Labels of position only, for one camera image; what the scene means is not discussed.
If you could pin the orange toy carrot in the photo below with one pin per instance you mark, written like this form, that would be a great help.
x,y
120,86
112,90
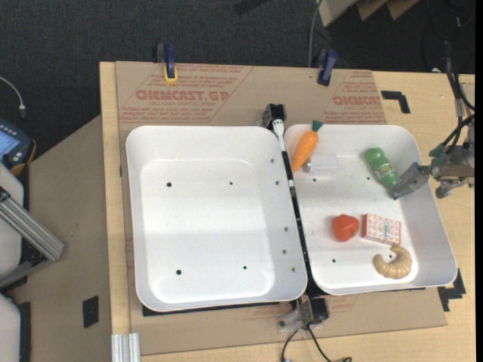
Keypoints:
x,y
306,147

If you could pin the thin black and white rod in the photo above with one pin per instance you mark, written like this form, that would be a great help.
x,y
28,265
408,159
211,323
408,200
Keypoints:
x,y
299,217

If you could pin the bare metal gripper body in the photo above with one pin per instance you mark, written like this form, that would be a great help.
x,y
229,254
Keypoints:
x,y
454,166

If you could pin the beige toy croissant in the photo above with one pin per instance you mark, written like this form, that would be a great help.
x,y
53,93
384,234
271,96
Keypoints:
x,y
399,267

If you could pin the white plastic tray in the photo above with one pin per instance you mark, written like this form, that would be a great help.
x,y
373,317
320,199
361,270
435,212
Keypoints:
x,y
211,217
351,198

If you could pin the red and white carton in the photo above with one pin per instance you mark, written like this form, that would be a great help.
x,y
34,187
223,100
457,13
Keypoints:
x,y
380,228

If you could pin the green plastic bottle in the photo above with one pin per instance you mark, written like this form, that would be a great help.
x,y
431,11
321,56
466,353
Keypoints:
x,y
382,166

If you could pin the brown cardboard board red print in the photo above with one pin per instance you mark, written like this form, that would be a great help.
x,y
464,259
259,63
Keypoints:
x,y
234,89

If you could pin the red toy pepper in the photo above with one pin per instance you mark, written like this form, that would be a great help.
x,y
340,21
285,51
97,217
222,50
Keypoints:
x,y
344,227

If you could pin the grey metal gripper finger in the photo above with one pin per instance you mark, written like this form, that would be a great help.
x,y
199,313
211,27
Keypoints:
x,y
413,172
407,189

